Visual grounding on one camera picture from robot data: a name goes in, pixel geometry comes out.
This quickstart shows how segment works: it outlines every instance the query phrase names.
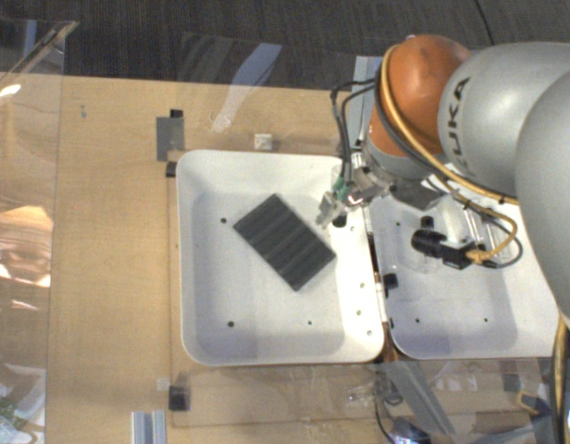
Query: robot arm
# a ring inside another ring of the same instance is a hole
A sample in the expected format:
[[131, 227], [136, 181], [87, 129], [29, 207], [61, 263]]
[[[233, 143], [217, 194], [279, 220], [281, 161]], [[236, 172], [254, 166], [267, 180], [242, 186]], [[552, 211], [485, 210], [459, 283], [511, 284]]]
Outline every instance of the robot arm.
[[[439, 36], [412, 37], [384, 57], [375, 93], [361, 154], [325, 196], [318, 223], [387, 194], [427, 210], [436, 195], [421, 182], [432, 173], [518, 204], [570, 329], [570, 44], [506, 44], [471, 54]], [[458, 259], [446, 262], [458, 267], [492, 258], [474, 254], [475, 244], [446, 240], [420, 232], [413, 246]]]

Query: wooden surface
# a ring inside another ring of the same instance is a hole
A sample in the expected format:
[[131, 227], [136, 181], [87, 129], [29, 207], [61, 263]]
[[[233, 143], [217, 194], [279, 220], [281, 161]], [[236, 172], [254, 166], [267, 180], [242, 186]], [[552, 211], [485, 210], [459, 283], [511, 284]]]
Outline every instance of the wooden surface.
[[[132, 411], [167, 408], [157, 380], [172, 374], [168, 192], [166, 165], [155, 161], [155, 118], [183, 109], [190, 149], [252, 149], [260, 131], [279, 133], [284, 152], [332, 153], [337, 137], [327, 93], [246, 95], [253, 102], [241, 105], [219, 134], [212, 120], [229, 100], [225, 87], [64, 78], [48, 444], [128, 443]], [[373, 419], [196, 428], [169, 421], [170, 443], [380, 440]]]

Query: black carpet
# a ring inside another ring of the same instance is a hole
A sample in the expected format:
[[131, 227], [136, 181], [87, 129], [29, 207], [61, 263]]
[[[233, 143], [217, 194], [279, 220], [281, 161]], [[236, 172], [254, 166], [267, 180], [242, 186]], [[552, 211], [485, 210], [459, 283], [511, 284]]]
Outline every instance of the black carpet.
[[467, 46], [570, 42], [570, 0], [0, 0], [15, 19], [77, 20], [67, 73], [184, 80], [193, 33], [381, 54], [433, 32]]

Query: black connector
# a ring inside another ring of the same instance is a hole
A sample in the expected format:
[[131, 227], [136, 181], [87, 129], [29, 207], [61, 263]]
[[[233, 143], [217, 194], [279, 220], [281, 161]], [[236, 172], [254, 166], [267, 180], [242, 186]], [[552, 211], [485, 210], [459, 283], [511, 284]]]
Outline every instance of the black connector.
[[418, 252], [433, 258], [440, 258], [443, 263], [452, 268], [462, 270], [472, 265], [466, 253], [475, 248], [473, 241], [460, 248], [453, 248], [444, 244], [448, 238], [435, 230], [421, 228], [413, 234], [411, 245]]

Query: dark floor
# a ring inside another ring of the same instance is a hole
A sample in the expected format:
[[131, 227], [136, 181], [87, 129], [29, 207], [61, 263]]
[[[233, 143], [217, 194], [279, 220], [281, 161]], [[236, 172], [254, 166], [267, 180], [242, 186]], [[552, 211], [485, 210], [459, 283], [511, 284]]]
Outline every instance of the dark floor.
[[67, 73], [183, 79], [187, 34], [381, 54], [407, 34], [470, 47], [570, 42], [570, 0], [0, 0], [15, 19], [74, 19]]

